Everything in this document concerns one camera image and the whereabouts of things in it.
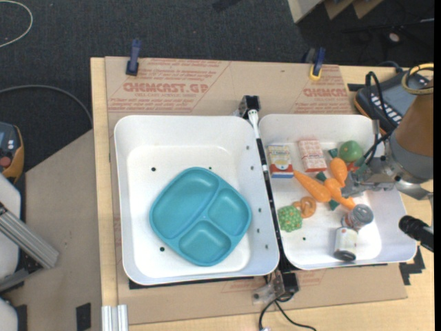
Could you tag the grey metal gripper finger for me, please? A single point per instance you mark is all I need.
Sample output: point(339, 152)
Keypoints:
point(349, 191)
point(355, 178)

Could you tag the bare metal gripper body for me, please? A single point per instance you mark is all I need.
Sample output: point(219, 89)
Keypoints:
point(382, 172)

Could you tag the short orange carrot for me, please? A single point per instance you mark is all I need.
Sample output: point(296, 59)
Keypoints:
point(339, 171)

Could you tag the grey-topped small can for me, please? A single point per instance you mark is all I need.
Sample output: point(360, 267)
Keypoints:
point(358, 217)

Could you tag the green toy apple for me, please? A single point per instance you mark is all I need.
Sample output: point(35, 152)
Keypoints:
point(350, 150)

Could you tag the long orange carrot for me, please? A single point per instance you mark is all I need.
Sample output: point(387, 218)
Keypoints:
point(311, 186)

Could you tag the orange pretzel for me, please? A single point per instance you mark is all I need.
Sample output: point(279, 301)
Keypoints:
point(307, 209)

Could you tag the pink and white carton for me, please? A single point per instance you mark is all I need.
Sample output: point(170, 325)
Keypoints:
point(311, 155)

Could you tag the white small can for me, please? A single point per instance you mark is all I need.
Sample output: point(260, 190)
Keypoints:
point(345, 243)

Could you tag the white plastic tray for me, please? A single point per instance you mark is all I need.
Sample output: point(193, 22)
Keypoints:
point(317, 243)
point(144, 185)

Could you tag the green broccoli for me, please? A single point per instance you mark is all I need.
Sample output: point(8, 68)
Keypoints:
point(290, 219)

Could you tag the white red blue carton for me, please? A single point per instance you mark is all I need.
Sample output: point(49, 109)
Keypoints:
point(280, 160)

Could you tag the thin black and white rod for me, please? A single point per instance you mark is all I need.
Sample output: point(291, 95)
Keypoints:
point(263, 160)

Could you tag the blue divided plate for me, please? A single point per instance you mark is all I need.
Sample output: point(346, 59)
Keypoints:
point(193, 209)

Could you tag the brown cardboard board, red print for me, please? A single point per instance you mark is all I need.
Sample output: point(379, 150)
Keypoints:
point(206, 85)

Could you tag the black cylinder on white bracket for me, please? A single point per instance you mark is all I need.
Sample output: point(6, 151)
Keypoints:
point(415, 229)

